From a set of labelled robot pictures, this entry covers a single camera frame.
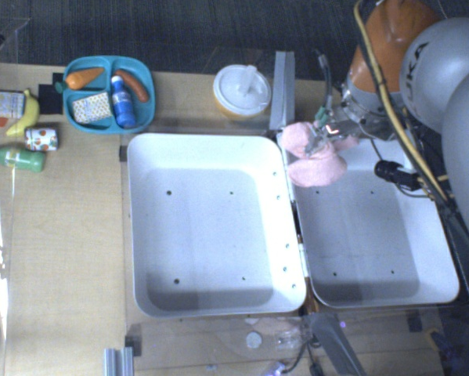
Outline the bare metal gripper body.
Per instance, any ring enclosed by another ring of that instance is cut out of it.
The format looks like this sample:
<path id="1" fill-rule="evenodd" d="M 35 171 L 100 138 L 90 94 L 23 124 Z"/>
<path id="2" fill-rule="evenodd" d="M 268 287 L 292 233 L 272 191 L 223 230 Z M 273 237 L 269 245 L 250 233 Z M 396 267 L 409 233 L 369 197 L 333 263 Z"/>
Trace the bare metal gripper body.
<path id="1" fill-rule="evenodd" d="M 366 129 L 366 119 L 355 113 L 349 105 L 321 106 L 313 122 L 313 142 L 325 143 L 348 136 L 376 139 Z"/>

